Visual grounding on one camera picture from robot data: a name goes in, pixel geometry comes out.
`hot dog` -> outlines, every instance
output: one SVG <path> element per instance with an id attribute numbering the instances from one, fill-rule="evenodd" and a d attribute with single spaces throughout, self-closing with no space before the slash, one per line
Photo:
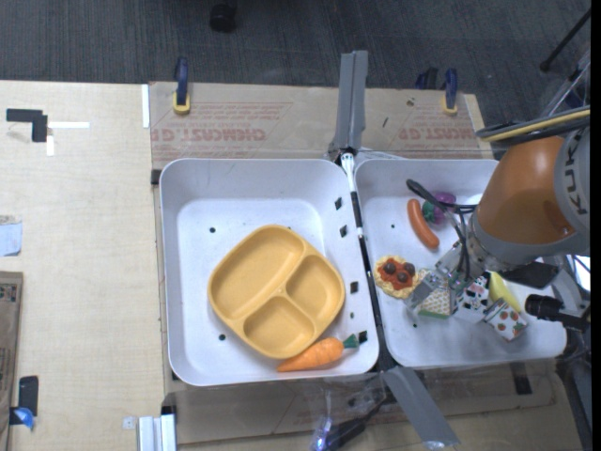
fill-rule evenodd
<path id="1" fill-rule="evenodd" d="M 407 214 L 409 216 L 409 221 L 411 222 L 411 227 L 420 241 L 422 241 L 422 243 L 428 249 L 437 249 L 440 245 L 440 239 L 432 231 L 432 229 L 428 226 L 427 221 L 424 219 L 424 215 L 422 214 L 422 206 L 420 205 L 419 200 L 410 199 L 408 201 Z"/>

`toy carrot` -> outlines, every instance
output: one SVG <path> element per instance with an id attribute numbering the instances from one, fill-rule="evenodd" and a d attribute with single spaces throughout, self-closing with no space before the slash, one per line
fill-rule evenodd
<path id="1" fill-rule="evenodd" d="M 301 371 L 319 365 L 326 365 L 340 359 L 343 350 L 358 347 L 359 339 L 354 334 L 351 334 L 345 341 L 341 341 L 336 337 L 326 337 L 312 344 L 300 354 L 280 363 L 277 370 L 279 372 Z"/>

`black bracket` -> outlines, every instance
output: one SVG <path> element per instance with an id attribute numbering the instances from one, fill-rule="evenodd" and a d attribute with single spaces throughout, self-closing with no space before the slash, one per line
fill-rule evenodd
<path id="1" fill-rule="evenodd" d="M 7 109 L 7 122 L 31 122 L 31 140 L 46 142 L 48 136 L 48 116 L 41 110 Z"/>

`yellow clamp pad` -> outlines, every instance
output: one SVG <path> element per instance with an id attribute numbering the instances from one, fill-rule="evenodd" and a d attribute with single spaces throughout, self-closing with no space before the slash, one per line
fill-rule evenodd
<path id="1" fill-rule="evenodd" d="M 457 104 L 455 104 L 455 107 L 453 108 L 449 108 L 447 107 L 447 99 L 446 96 L 443 95 L 442 99 L 440 99 L 440 105 L 442 106 L 442 111 L 449 115 L 449 116 L 456 116 L 457 115 Z"/>
<path id="2" fill-rule="evenodd" d="M 173 93 L 173 110 L 176 114 L 185 116 L 190 113 L 190 94 L 186 94 L 186 103 L 184 105 L 177 105 L 177 92 Z"/>

